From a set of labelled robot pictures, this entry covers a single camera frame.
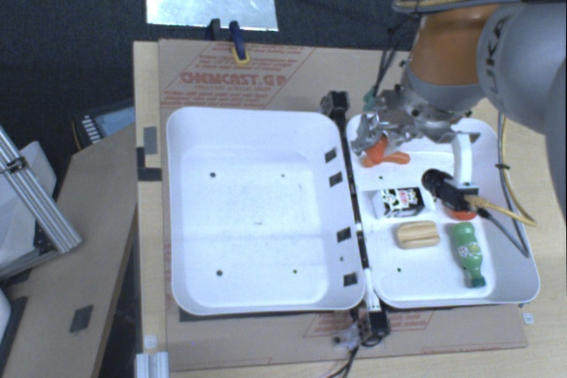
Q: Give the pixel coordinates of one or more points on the thin black and white rod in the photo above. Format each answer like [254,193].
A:
[354,195]

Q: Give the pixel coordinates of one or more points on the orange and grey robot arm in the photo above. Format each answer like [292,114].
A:
[447,44]

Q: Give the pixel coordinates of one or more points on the black cylinder on white bracket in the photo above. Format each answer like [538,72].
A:
[447,188]

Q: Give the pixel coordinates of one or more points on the green bottle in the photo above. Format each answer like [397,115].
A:
[467,252]

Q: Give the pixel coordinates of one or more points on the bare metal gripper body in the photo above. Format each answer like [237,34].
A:
[412,117]

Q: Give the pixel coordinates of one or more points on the red round object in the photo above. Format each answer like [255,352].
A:
[460,215]

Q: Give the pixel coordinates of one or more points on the orange carrot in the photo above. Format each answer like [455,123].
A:
[374,156]

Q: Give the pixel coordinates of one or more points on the black and white carton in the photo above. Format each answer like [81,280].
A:
[398,201]

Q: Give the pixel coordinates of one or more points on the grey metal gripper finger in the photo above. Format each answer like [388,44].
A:
[393,141]
[367,137]

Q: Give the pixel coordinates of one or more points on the white plastic tray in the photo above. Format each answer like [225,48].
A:
[257,212]
[412,274]

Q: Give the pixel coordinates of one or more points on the brown cardboard board red print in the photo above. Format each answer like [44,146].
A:
[274,75]

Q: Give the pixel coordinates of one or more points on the tan bread bun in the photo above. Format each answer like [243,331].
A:
[417,234]

